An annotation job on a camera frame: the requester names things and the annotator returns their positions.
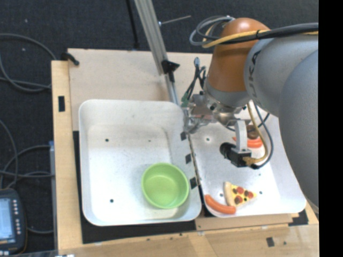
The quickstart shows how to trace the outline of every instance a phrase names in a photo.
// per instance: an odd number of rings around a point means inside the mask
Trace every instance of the metal pole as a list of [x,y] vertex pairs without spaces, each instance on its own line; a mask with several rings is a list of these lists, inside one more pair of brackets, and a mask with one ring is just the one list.
[[[162,61],[168,60],[166,47],[163,42],[159,23],[151,0],[134,0],[140,20],[143,25],[145,36],[153,54],[156,68],[159,74],[164,74]],[[175,84],[165,75],[168,88],[169,99],[179,105]]]

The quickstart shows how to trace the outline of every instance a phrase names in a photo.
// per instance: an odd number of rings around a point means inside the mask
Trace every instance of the black clip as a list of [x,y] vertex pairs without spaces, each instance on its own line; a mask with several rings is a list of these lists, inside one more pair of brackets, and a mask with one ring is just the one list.
[[79,61],[75,59],[74,56],[72,56],[69,52],[63,52],[61,53],[61,60],[68,61],[68,59],[74,63],[75,66],[78,66],[80,64]]
[[162,68],[165,74],[169,74],[169,81],[170,82],[175,82],[174,78],[174,71],[179,67],[179,64],[173,63],[168,60],[163,60],[162,61]]

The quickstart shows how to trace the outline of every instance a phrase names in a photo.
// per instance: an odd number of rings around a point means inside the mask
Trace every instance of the wooden table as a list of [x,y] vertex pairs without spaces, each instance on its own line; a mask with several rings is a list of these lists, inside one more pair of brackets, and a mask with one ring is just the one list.
[[[79,66],[52,61],[57,239],[60,254],[78,256],[318,256],[319,222],[307,205],[309,224],[288,226],[298,214],[196,219],[197,231],[83,244],[72,132],[79,105],[94,98],[168,100],[163,77],[150,52],[69,49]],[[193,59],[209,65],[211,55],[170,53],[181,64],[179,97],[193,76]],[[145,77],[145,82],[134,77]]]

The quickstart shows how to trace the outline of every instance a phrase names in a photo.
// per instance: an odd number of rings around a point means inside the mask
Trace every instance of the handheld device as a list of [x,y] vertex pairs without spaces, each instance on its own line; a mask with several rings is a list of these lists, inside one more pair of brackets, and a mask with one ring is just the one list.
[[18,193],[0,190],[0,256],[21,253],[26,247],[26,220]]

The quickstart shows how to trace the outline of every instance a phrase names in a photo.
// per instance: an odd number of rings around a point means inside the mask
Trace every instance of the pizza slice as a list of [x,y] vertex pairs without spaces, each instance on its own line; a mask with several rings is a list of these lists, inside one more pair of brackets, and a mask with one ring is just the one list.
[[226,203],[233,207],[241,206],[257,197],[255,192],[230,182],[224,183],[224,195]]

